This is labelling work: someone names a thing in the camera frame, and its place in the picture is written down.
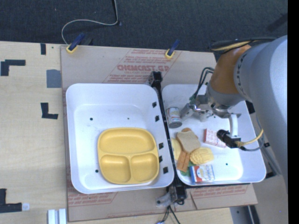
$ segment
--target cardboard box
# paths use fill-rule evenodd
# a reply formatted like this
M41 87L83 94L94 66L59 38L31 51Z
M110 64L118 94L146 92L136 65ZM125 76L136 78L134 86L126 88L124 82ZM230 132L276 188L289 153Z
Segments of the cardboard box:
M166 189L147 189L86 195L74 189L70 177L65 93L76 83L145 84L152 71L168 84L197 84L204 67L214 67L213 53L175 51L166 59L166 50L80 46L74 54L61 47L61 73L64 104L64 136L67 165L68 219L83 221L164 213L156 198ZM252 184L187 189L188 198L175 211L191 211L256 204Z

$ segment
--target yellow divided plate compartment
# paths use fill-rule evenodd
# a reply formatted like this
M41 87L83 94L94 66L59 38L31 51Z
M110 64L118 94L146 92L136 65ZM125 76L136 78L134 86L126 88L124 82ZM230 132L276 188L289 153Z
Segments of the yellow divided plate compartment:
M154 180L159 157L153 135L141 128L112 128L98 139L102 175L116 184L138 184Z

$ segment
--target tin can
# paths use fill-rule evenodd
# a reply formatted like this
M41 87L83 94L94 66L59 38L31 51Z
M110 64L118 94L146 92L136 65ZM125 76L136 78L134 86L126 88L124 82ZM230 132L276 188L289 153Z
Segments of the tin can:
M177 107L171 107L166 110L166 118L169 128L178 128L182 125L181 116Z

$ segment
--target wooden table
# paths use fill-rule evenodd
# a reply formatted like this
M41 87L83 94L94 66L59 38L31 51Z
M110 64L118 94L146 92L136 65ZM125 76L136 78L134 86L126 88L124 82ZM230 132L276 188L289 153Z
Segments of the wooden table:
M47 70L60 70L60 45L0 42L0 61L10 65L0 76L0 189L6 203L29 203L30 210L0 213L0 223L46 223L47 210L67 209L61 88L47 88ZM43 119L41 103L57 119ZM229 208L179 212L183 223L232 224ZM77 223L157 223L163 214ZM170 214L167 224L176 223Z

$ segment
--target blue and yellow clamp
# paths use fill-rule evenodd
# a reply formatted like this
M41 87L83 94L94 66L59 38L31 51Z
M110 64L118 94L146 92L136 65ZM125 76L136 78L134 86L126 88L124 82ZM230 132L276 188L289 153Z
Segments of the blue and yellow clamp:
M74 53L77 50L78 45L84 39L84 37L85 37L85 34L80 33L79 36L77 36L76 39L70 45L68 45L68 47L66 48L66 51L70 54Z
M179 39L177 39L174 44L166 51L165 53L165 57L167 59L172 59L173 55L174 55L174 50L178 47L179 44Z

